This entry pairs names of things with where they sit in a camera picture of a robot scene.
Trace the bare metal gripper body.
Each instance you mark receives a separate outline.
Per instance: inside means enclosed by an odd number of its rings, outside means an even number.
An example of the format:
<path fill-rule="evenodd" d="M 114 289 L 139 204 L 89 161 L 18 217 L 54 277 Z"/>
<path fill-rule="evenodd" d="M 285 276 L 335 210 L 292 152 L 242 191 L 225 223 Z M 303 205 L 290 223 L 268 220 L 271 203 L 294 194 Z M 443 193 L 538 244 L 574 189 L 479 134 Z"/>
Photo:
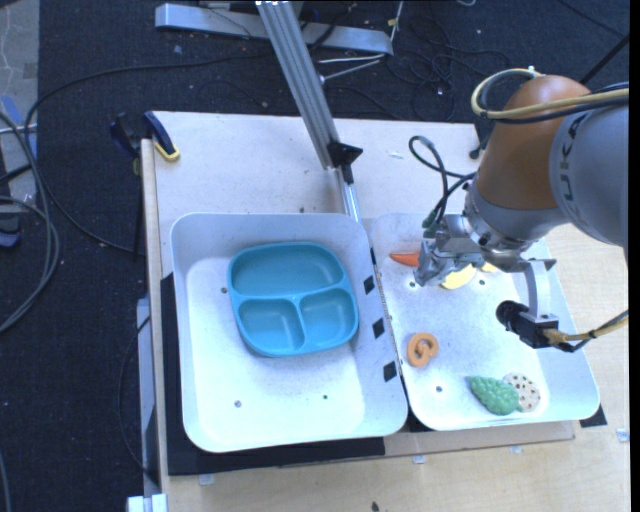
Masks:
<path fill-rule="evenodd" d="M 524 270 L 522 254 L 533 244 L 533 221 L 520 214 L 508 214 L 491 223 L 476 214 L 431 214 L 422 223 L 423 242 L 434 256 L 453 258 L 455 271 L 488 263 L 498 270 Z"/>

